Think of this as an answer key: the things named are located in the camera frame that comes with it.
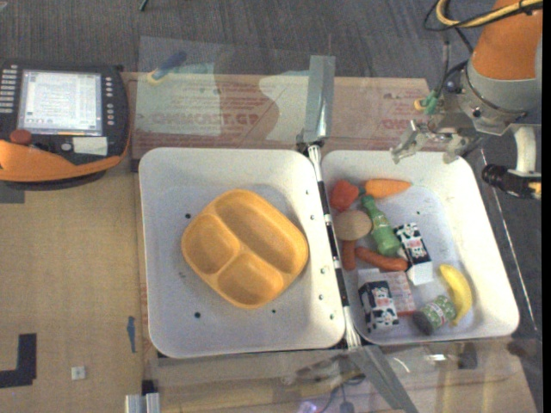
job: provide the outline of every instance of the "toy carrot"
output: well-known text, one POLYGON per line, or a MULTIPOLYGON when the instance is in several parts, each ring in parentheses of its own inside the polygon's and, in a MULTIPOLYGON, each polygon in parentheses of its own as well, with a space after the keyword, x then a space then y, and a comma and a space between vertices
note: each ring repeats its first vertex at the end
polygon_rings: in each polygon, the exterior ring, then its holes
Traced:
POLYGON ((405 271, 407 269, 407 261, 401 257, 385 257, 362 246, 356 247, 355 253, 360 260, 385 271, 405 271))
POLYGON ((407 181, 398 181, 394 179, 370 179, 365 182, 365 194, 373 196, 375 199, 390 196, 392 194, 406 191, 412 184, 407 181))

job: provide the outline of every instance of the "red button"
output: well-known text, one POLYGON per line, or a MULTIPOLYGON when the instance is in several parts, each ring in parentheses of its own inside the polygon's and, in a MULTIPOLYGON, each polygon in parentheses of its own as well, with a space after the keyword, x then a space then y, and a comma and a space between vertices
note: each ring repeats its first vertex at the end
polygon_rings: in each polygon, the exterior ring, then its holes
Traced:
POLYGON ((17 128, 9 134, 9 140, 14 144, 31 145, 33 142, 33 135, 29 130, 17 128))

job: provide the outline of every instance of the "toy banana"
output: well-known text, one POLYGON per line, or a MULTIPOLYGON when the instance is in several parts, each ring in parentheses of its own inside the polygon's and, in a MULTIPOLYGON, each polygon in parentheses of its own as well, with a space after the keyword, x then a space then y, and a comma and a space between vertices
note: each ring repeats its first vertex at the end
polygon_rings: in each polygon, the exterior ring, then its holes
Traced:
POLYGON ((440 265, 440 273, 446 280, 450 290, 450 298, 454 302, 457 315, 451 324, 456 326, 459 321, 470 311, 473 306, 473 292, 465 275, 453 266, 440 265))

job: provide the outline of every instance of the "metal bracket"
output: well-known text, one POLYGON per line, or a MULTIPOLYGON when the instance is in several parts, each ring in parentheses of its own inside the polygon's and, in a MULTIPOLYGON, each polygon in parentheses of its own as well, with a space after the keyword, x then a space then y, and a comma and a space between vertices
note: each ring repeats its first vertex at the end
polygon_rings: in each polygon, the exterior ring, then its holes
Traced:
POLYGON ((411 120, 407 129, 402 133, 398 146, 390 149, 393 161, 398 163, 404 157, 413 156, 423 148, 428 140, 429 130, 427 126, 411 120))
POLYGON ((125 413, 161 413, 161 397, 158 393, 127 395, 125 413))
POLYGON ((331 134, 334 93, 335 58, 312 56, 310 58, 305 124, 296 137, 299 149, 323 142, 331 134))
POLYGON ((403 410, 406 413, 418 413, 379 346, 366 346, 353 350, 349 357, 392 409, 403 410))

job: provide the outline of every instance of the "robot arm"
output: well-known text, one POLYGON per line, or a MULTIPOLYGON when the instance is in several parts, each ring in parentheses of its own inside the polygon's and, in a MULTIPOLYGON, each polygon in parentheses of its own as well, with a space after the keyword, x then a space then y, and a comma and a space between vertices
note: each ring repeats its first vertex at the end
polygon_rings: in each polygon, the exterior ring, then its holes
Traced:
POLYGON ((513 123, 542 100, 542 1, 497 0, 492 12, 466 22, 449 20, 448 0, 438 1, 436 16, 446 27, 485 27, 468 62, 457 69, 459 78, 417 103, 430 118, 426 123, 411 122, 391 150, 396 163, 429 139, 447 143, 444 159, 450 163, 474 148, 484 134, 502 136, 515 127, 517 168, 488 166, 482 177, 509 194, 541 199, 533 129, 513 123))

